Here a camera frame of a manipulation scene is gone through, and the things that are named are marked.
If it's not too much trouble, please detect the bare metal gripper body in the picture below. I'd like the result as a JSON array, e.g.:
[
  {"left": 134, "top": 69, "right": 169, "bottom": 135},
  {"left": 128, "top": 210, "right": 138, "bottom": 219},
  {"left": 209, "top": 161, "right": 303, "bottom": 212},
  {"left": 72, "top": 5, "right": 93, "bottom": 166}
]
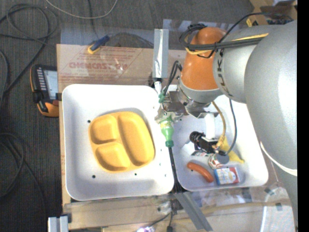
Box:
[{"left": 163, "top": 90, "right": 220, "bottom": 119}]

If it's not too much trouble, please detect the green clear plastic bottle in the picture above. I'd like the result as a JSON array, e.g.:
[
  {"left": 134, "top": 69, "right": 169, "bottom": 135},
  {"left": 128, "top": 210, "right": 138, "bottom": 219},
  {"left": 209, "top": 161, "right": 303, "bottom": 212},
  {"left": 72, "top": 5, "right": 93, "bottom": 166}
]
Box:
[{"left": 159, "top": 116, "right": 175, "bottom": 147}]

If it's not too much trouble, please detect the yellow divided plate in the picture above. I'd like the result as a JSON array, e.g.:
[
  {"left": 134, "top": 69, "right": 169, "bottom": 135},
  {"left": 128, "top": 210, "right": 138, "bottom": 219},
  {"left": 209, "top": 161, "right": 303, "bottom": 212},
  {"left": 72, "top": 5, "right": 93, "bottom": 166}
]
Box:
[{"left": 88, "top": 111, "right": 156, "bottom": 174}]

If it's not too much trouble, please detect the white red green packet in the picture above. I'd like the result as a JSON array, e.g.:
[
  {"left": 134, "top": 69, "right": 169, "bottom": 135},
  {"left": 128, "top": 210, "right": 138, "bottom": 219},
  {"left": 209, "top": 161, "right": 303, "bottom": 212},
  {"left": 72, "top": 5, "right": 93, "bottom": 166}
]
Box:
[{"left": 192, "top": 150, "right": 210, "bottom": 158}]

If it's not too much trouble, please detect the brown cardboard board red print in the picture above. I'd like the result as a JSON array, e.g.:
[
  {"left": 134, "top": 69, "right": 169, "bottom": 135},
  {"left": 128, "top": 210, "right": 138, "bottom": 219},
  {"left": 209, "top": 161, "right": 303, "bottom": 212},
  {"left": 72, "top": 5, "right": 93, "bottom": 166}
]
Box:
[{"left": 56, "top": 43, "right": 276, "bottom": 208}]

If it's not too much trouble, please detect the red and white small can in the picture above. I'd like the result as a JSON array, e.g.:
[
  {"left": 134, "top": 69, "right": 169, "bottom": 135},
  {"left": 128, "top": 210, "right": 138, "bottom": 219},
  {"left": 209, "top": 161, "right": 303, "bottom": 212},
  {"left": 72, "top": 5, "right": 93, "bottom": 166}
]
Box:
[{"left": 208, "top": 153, "right": 230, "bottom": 170}]

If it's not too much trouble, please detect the orange sausage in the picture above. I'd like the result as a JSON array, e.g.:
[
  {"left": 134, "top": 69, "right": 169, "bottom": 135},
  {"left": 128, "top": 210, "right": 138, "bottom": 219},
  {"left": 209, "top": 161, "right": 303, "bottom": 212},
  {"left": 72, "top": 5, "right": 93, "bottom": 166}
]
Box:
[{"left": 186, "top": 161, "right": 215, "bottom": 184}]

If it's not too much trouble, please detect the yellow banana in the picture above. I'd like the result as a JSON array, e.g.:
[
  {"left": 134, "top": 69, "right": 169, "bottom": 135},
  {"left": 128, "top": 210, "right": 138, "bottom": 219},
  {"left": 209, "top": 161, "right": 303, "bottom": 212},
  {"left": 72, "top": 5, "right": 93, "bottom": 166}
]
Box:
[{"left": 220, "top": 138, "right": 245, "bottom": 165}]

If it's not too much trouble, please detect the blue white red carton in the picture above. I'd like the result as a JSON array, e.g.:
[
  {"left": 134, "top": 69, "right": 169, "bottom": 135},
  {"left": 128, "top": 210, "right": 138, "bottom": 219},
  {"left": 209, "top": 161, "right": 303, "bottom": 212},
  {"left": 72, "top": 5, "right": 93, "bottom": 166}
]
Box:
[{"left": 213, "top": 166, "right": 241, "bottom": 186}]

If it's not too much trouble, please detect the white plastic tray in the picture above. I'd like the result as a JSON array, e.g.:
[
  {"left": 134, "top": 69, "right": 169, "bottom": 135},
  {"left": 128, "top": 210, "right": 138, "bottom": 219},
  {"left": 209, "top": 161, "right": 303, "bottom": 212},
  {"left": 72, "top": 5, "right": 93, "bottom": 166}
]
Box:
[
  {"left": 61, "top": 84, "right": 175, "bottom": 202},
  {"left": 168, "top": 94, "right": 269, "bottom": 192}
]

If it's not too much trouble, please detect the black cylinder on white bracket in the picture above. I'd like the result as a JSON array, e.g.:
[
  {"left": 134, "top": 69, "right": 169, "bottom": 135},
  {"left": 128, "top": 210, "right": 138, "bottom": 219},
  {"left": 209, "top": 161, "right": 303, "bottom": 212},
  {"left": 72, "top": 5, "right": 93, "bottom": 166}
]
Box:
[{"left": 189, "top": 115, "right": 219, "bottom": 155}]

